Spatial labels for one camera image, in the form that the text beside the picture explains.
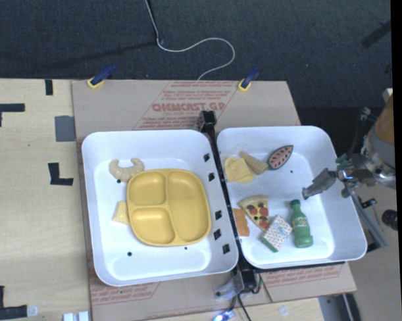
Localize black cylinder on white bracket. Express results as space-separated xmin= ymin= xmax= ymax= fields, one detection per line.
xmin=381 ymin=208 xmax=399 ymax=232

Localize green bottle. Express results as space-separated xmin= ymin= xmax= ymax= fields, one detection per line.
xmin=289 ymin=198 xmax=314 ymax=249

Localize thin black rod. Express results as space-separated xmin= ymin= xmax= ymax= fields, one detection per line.
xmin=206 ymin=121 xmax=247 ymax=273

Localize brown cardboard board red print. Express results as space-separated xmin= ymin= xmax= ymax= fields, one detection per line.
xmin=70 ymin=70 xmax=359 ymax=321

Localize white plastic tray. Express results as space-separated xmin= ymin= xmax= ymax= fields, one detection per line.
xmin=80 ymin=126 xmax=241 ymax=288
xmin=216 ymin=122 xmax=369 ymax=272

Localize yellow divided plate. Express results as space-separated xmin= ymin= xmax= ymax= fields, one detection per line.
xmin=124 ymin=166 xmax=213 ymax=249

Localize orange toy food piece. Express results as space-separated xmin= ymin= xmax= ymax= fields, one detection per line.
xmin=232 ymin=207 xmax=251 ymax=238

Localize pale yellow butter piece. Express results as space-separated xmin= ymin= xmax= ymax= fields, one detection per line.
xmin=223 ymin=155 xmax=256 ymax=185

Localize pale yellow cheese wedge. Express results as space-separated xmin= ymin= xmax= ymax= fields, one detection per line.
xmin=111 ymin=200 xmax=132 ymax=228

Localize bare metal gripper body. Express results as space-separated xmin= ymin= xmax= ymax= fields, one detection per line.
xmin=335 ymin=151 xmax=397 ymax=191

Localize toy pizza slice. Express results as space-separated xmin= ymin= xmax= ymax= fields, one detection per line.
xmin=237 ymin=193 xmax=271 ymax=232

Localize red watermelon slice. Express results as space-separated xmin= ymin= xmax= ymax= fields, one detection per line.
xmin=266 ymin=144 xmax=295 ymax=171

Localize black block with wires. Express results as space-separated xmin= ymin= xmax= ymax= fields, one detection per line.
xmin=197 ymin=110 xmax=218 ymax=134
xmin=235 ymin=265 xmax=260 ymax=293

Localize tan ice cream cone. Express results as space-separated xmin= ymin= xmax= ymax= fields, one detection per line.
xmin=238 ymin=149 xmax=270 ymax=176

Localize patterned green-edged carton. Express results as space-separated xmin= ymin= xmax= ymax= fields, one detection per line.
xmin=258 ymin=214 xmax=294 ymax=254

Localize beige toy croissant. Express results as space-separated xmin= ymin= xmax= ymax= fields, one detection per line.
xmin=108 ymin=157 xmax=146 ymax=184

